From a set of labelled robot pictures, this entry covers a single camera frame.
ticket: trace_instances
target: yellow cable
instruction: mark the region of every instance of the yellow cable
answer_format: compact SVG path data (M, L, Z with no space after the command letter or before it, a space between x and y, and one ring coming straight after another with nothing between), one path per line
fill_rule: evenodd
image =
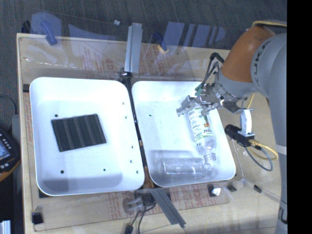
M259 20L259 21L254 21L253 26L256 26L258 24L266 24L266 25L272 25L272 26L283 26L287 27L286 23L282 22L277 22L277 21L270 21L270 20Z
M248 151L249 151L250 153L253 153L253 155L257 156L258 158L264 159L264 160L268 159L267 157L262 157L262 156L256 154L255 151L254 151L253 149L250 148L250 146L248 146L248 147L246 147L246 148L248 149Z
M250 140L249 140L249 143L250 143L251 145L253 145L253 146L259 146L259 147L265 148L265 149L269 150L271 153L273 153L273 154L275 155L275 157L271 158L271 160L275 160L275 159L278 158L278 153L277 153L275 150L273 150L271 147L268 147L268 146L266 146L266 145L264 145L264 144L261 144L259 141L255 140L255 139L250 139ZM258 158L261 158L261 159L268 159L268 158L266 158L266 157L262 157L262 156L257 155L254 151L252 151L252 152L253 152Z
M250 97L250 100L249 100L249 102L248 102L247 108L250 108L253 99L254 99L254 94L252 94L252 96Z

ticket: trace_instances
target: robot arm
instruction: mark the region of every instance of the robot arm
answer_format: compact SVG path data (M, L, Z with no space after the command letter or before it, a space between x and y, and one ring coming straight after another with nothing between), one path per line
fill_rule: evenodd
M235 43L223 65L215 75L212 85L200 87L197 97L186 97L177 114L203 107L206 115L215 108L225 108L240 114L241 120L248 116L245 109L236 103L253 93L260 92L269 103L276 149L282 179L280 208L275 234L288 233L287 221L287 143L286 143L286 56L287 35L276 35L262 25L253 25ZM253 136L241 123L243 139Z

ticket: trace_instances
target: screen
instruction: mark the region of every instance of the screen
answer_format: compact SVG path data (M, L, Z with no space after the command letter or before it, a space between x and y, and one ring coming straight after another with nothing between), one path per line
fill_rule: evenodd
M9 156L10 156L10 153L7 151L5 145L0 141L0 160Z

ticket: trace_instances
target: wooden table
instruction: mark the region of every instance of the wooden table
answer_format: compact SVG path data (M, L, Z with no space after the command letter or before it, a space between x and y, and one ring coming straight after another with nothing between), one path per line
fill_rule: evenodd
M31 129L31 114L28 85L37 77L66 78L114 78L124 65L126 42L59 38L61 44L52 47L45 42L45 36L17 34L18 83L20 112L20 145L23 190L24 229L26 234L78 234L108 233L120 234L125 225L133 220L133 215L124 213L120 216L108 214L92 220L91 214L98 217L97 205L109 206L112 195L77 195L59 197L39 197L36 188L34 153ZM218 52L223 58L228 50L170 46L167 57L161 56L156 45L143 44L141 48L140 75L151 79L179 80L187 77L200 80L204 77L211 53ZM256 139L274 147L274 137L270 111L265 98L256 94L252 108L253 131ZM220 115L227 123L239 126L239 116L233 116L225 110ZM246 153L233 144L236 165L242 171L236 180L235 192L222 187L221 194L214 198L201 195L197 201L193 198L178 198L178 210L186 221L185 230L179 225L171 225L165 214L155 211L147 214L141 223L141 231L149 234L161 233L273 233L279 206L280 174L278 161L274 161L275 171L268 173L259 169ZM262 190L253 190L257 185ZM200 185L196 192L203 193ZM43 211L44 222L34 225L32 213Z

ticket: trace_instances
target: clear plastic bottle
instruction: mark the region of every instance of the clear plastic bottle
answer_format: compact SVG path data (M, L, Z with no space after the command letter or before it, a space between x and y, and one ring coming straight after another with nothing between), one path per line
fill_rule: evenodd
M194 134L197 151L204 158L204 169L211 171L216 161L217 141L210 128L207 117L204 117L201 112L202 107L195 107L188 112L188 117Z
M162 158L157 163L157 173L167 178L199 179L205 176L205 167L198 157Z

